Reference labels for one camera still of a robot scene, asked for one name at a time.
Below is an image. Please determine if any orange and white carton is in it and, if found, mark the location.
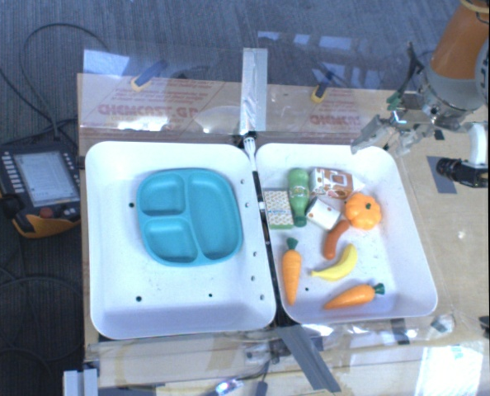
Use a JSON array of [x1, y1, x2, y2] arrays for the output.
[[308, 167, 366, 201]]

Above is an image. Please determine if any brown cardboard board red print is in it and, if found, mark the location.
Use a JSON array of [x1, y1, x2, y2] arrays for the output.
[[76, 72, 490, 389]]

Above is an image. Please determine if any white plastic tray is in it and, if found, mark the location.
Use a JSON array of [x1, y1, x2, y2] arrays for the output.
[[254, 142, 439, 326], [83, 139, 278, 341]]

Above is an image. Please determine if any blue divided plate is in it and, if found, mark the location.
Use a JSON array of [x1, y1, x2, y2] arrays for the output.
[[135, 167, 245, 268]]

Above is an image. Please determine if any black cylinder on white bracket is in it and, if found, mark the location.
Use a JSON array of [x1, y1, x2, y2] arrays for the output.
[[436, 120, 490, 189]]

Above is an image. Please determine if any orange sausage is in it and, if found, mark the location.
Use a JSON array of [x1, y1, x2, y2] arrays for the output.
[[322, 219, 351, 262]]

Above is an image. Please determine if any white can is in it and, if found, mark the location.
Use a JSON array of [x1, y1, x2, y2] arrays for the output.
[[304, 196, 342, 232]]

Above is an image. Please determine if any orange and green patterned packet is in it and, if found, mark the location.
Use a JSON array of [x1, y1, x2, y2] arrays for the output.
[[262, 188, 294, 231]]

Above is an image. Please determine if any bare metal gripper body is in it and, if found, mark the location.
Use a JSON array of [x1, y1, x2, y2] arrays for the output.
[[386, 90, 474, 140]]

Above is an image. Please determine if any yellow banana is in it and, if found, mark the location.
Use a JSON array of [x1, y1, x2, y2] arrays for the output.
[[309, 243, 359, 282]]

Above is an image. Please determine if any green bottle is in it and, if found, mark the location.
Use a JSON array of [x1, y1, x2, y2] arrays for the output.
[[286, 167, 311, 228]]

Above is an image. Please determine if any orange pumpkin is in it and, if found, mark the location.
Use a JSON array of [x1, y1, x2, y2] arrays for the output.
[[343, 191, 383, 232]]

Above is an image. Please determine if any orange carrot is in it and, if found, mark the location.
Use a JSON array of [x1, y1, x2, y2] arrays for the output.
[[323, 282, 386, 311], [280, 237, 304, 307]]

